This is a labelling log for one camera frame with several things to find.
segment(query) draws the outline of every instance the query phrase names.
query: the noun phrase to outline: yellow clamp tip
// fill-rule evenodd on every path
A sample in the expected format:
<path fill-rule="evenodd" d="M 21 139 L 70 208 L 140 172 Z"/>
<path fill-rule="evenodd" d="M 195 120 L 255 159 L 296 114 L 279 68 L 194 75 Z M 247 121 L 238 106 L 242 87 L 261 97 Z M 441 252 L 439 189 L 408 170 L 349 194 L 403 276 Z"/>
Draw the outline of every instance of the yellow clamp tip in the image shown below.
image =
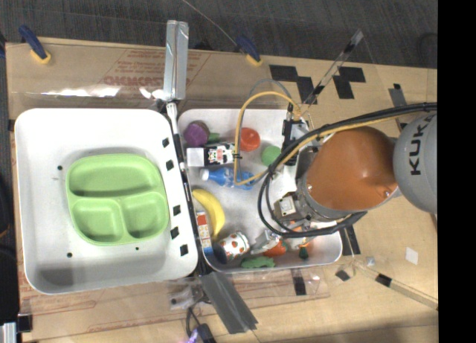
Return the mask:
<path fill-rule="evenodd" d="M 260 61 L 257 61 L 253 57 L 251 57 L 251 55 L 249 54 L 246 55 L 246 59 L 254 66 L 261 66 L 263 64 L 263 59 L 261 59 Z"/>
<path fill-rule="evenodd" d="M 33 58 L 39 62 L 40 64 L 48 64 L 51 60 L 51 54 L 48 51 L 45 51 L 46 57 L 42 59 L 40 56 L 38 56 L 33 49 L 30 49 L 30 54 L 33 56 Z"/>

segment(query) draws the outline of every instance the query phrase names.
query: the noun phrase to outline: green divided plate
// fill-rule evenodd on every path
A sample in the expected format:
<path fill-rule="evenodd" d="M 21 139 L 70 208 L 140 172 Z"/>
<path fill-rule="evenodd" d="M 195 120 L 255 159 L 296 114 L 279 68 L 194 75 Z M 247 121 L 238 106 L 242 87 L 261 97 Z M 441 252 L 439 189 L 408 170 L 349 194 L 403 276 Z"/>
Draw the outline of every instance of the green divided plate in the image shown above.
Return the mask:
<path fill-rule="evenodd" d="M 136 154 L 104 154 L 75 161 L 66 175 L 76 232 L 98 245 L 136 243 L 157 236 L 169 222 L 158 168 Z"/>

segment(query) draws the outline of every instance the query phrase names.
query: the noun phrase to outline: yellow banana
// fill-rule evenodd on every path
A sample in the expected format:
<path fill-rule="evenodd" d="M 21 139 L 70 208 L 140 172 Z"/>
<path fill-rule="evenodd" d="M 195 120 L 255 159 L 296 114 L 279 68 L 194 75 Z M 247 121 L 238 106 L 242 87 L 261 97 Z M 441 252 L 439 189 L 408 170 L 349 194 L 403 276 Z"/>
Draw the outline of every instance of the yellow banana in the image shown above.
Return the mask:
<path fill-rule="evenodd" d="M 225 212 L 222 205 L 213 194 L 201 188 L 193 190 L 192 195 L 207 211 L 213 229 L 212 237 L 216 237 L 225 224 Z"/>

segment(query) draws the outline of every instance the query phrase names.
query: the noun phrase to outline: dark gray floor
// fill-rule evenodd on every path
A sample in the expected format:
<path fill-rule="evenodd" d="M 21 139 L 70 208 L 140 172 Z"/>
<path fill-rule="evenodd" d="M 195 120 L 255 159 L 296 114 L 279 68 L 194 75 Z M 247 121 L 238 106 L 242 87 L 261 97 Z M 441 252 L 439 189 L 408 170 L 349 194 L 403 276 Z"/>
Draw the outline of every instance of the dark gray floor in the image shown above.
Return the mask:
<path fill-rule="evenodd" d="M 417 40 L 437 33 L 438 0 L 187 0 L 233 38 L 244 34 L 261 54 L 333 60 L 357 29 L 369 53 L 364 62 L 428 66 Z M 0 31 L 19 42 L 18 26 L 37 35 L 164 45 L 168 19 L 190 25 L 190 47 L 235 46 L 180 0 L 0 0 Z M 0 180 L 11 197 L 4 63 L 0 62 Z M 10 232 L 0 240 L 11 245 Z"/>

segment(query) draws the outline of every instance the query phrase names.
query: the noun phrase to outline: blue bottle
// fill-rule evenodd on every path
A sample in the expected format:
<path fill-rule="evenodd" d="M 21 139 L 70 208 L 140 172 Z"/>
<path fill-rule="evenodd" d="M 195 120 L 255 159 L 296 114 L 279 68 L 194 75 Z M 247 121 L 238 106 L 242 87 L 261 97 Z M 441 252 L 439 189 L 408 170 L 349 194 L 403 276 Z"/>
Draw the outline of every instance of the blue bottle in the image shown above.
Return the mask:
<path fill-rule="evenodd" d="M 238 181 L 241 182 L 242 180 L 249 179 L 252 176 L 253 176 L 252 173 L 249 173 L 248 171 L 242 171 L 241 178 L 239 177 L 239 174 L 237 178 L 238 178 Z M 204 181 L 213 180 L 214 182 L 218 183 L 222 187 L 235 187 L 235 188 L 241 188 L 242 190 L 252 189 L 253 183 L 254 183 L 254 181 L 251 181 L 245 185 L 235 185 L 233 180 L 233 169 L 230 167 L 222 167 L 222 168 L 219 168 L 218 170 L 213 170 L 213 171 L 210 171 L 209 169 L 204 168 L 200 170 L 200 177 Z"/>

